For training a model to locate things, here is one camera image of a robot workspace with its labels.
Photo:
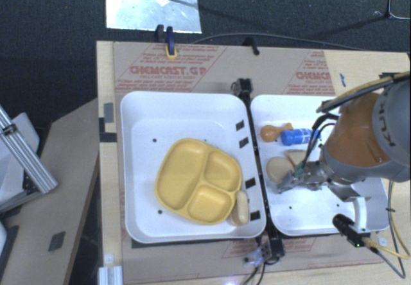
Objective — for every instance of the beige bread roll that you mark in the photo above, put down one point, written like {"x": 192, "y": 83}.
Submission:
{"x": 241, "y": 210}

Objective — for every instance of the tan bread slice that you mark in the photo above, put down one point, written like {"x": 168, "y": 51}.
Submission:
{"x": 294, "y": 157}

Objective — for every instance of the black cylinder on white bracket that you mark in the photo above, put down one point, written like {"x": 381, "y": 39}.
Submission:
{"x": 348, "y": 229}

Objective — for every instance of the blue bottle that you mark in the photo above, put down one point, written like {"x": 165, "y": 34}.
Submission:
{"x": 293, "y": 137}

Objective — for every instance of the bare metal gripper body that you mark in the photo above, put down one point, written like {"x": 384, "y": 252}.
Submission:
{"x": 321, "y": 174}

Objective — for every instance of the thin black rod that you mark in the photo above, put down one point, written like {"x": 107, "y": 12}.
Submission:
{"x": 257, "y": 155}

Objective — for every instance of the beige round biscuit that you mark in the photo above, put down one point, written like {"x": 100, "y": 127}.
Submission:
{"x": 276, "y": 169}

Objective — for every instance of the orange chicken drumstick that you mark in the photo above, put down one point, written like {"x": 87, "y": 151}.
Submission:
{"x": 269, "y": 133}

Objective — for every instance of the white plastic tray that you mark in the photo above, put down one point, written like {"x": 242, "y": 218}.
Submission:
{"x": 308, "y": 213}
{"x": 180, "y": 117}

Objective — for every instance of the brown cardboard board red print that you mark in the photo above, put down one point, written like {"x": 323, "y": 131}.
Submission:
{"x": 250, "y": 65}

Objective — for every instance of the yellow divided plate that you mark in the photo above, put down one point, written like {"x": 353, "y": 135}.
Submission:
{"x": 192, "y": 174}

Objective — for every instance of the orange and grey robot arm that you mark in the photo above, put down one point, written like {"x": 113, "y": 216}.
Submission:
{"x": 359, "y": 129}

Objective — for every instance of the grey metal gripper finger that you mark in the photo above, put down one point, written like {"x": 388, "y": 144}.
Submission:
{"x": 289, "y": 188}
{"x": 291, "y": 176}

